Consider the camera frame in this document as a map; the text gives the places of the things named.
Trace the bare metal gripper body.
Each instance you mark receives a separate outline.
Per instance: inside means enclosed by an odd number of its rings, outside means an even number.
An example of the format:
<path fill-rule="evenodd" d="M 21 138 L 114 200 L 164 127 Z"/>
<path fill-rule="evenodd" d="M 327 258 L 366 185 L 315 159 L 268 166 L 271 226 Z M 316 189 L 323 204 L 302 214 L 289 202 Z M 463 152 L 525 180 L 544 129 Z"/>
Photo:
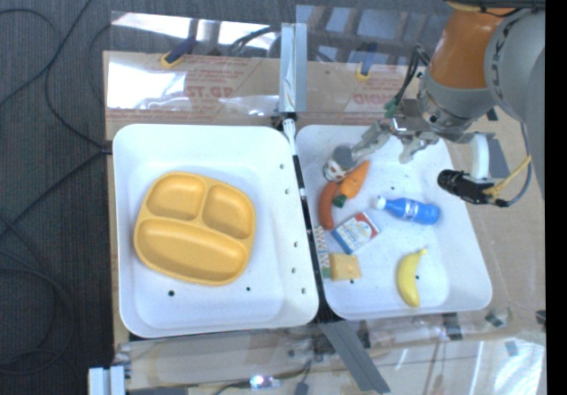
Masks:
<path fill-rule="evenodd" d="M 439 107 L 430 99 L 402 98 L 388 110 L 391 131 L 397 136 L 426 141 L 445 138 L 459 141 L 472 125 L 472 119 L 458 117 Z"/>

